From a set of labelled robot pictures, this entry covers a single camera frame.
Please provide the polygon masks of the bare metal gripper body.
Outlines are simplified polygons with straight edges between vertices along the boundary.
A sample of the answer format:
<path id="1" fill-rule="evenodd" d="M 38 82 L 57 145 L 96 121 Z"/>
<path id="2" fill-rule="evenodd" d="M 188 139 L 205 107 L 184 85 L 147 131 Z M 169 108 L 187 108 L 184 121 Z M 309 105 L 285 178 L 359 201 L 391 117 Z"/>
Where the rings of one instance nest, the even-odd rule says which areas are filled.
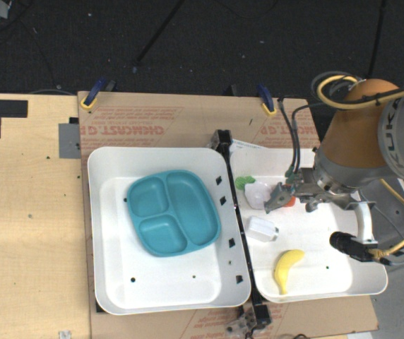
<path id="1" fill-rule="evenodd" d="M 354 210 L 357 207 L 357 200 L 352 197 L 355 192 L 353 188 L 343 186 L 313 168 L 299 168 L 291 186 L 292 195 L 304 204 L 309 201 L 332 203 L 342 210 Z"/>

